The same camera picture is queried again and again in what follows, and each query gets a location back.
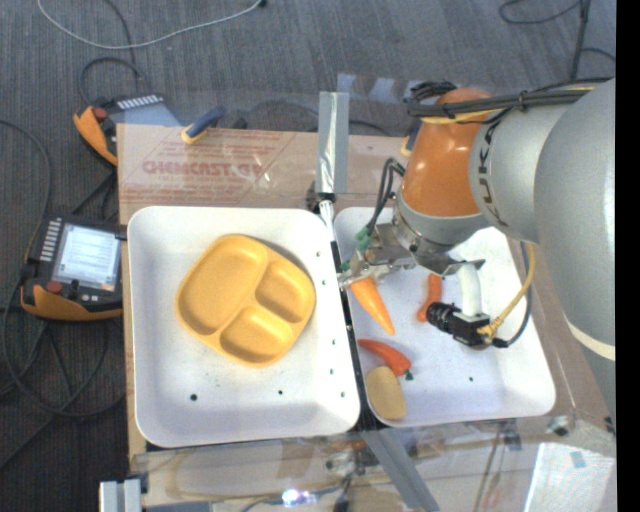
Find orange carrot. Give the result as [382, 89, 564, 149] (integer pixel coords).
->
[349, 276, 397, 337]

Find yellow divided plate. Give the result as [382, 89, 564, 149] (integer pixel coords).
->
[174, 233, 318, 370]

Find tan potato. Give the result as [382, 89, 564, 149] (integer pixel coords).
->
[364, 365, 408, 422]

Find brown cardboard board, red print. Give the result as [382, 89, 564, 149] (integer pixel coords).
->
[115, 123, 576, 464]

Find red chili pepper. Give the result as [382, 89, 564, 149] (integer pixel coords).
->
[356, 338, 416, 382]

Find white plastic tray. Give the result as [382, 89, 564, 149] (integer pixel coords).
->
[126, 205, 362, 449]
[333, 206, 558, 429]

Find black cylinder on white bracket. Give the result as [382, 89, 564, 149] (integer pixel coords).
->
[426, 260, 494, 348]

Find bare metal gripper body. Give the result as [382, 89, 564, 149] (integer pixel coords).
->
[363, 221, 454, 275]

